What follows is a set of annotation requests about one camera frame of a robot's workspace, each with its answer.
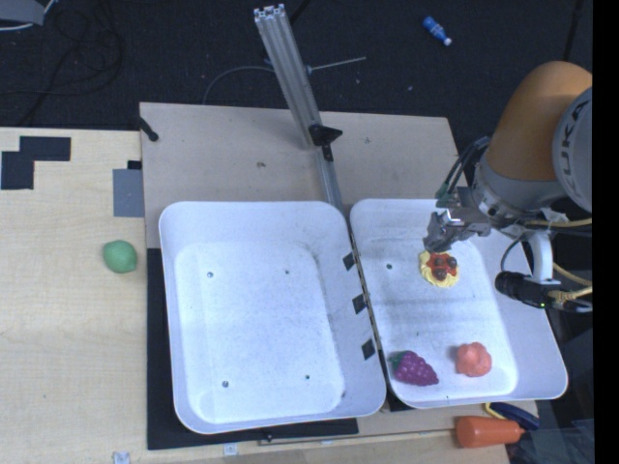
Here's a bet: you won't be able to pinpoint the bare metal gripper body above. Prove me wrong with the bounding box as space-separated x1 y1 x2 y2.
436 186 515 242

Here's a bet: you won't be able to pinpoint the yellow pasta with meatballs toy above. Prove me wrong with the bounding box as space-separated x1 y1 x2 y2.
418 249 461 289

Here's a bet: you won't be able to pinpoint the white plastic tray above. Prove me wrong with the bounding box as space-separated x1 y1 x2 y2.
348 197 570 411
158 200 388 436

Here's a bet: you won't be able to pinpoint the orange lumpy toy food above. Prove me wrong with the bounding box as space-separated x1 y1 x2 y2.
455 341 493 378

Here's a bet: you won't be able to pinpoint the purple grapes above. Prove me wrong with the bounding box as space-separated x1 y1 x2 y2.
389 350 440 388

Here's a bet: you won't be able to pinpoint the blue and white toy bottle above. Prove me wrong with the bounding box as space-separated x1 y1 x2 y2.
422 15 454 47

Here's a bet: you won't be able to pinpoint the pale wood board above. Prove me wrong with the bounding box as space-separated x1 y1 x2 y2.
138 102 539 456

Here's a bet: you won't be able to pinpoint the green round toy fruit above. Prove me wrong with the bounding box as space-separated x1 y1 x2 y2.
102 240 139 275

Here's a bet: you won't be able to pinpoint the black cylinder on white bracket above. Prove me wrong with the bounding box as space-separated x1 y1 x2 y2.
493 229 563 311

